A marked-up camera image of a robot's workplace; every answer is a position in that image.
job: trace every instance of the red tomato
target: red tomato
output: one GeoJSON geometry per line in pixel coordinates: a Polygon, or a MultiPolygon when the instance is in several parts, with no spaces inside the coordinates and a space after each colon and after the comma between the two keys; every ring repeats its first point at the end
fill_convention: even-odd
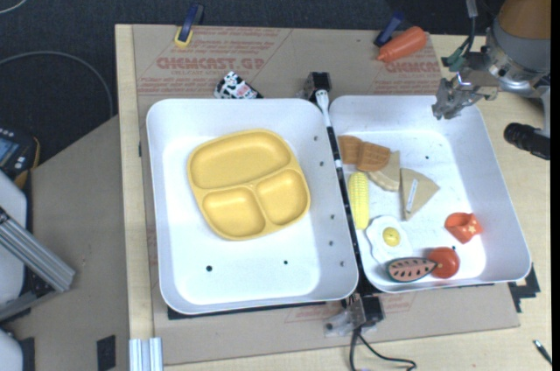
{"type": "Polygon", "coordinates": [[[459,255],[453,248],[434,248],[428,255],[428,259],[437,263],[436,268],[431,272],[435,277],[447,279],[448,277],[452,277],[459,270],[459,255]]]}

